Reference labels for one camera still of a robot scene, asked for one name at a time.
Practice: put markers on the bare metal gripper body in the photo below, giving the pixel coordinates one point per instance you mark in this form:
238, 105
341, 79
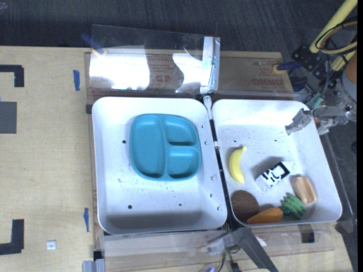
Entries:
337, 109

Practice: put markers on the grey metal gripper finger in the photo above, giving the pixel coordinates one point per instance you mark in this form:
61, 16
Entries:
326, 125
299, 121

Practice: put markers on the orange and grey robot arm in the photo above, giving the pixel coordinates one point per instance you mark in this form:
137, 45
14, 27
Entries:
351, 78

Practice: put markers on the white plastic tray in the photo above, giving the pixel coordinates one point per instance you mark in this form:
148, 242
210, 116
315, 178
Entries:
158, 200
261, 123

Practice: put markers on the white carton with black print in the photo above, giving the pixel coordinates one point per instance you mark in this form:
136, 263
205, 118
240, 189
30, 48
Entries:
272, 177

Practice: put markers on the tan bread roll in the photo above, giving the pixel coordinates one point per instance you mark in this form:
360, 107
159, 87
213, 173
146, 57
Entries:
304, 190

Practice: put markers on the yellow banana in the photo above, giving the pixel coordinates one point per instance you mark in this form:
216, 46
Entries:
236, 164

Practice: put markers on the orange carrot with green top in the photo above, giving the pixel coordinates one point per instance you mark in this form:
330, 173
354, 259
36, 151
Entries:
266, 215

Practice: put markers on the brown oval toy food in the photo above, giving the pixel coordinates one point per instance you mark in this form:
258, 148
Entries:
244, 205

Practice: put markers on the blue divided plate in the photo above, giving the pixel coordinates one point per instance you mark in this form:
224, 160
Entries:
147, 146

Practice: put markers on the small white square piece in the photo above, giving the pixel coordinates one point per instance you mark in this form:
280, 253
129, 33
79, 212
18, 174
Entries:
51, 245

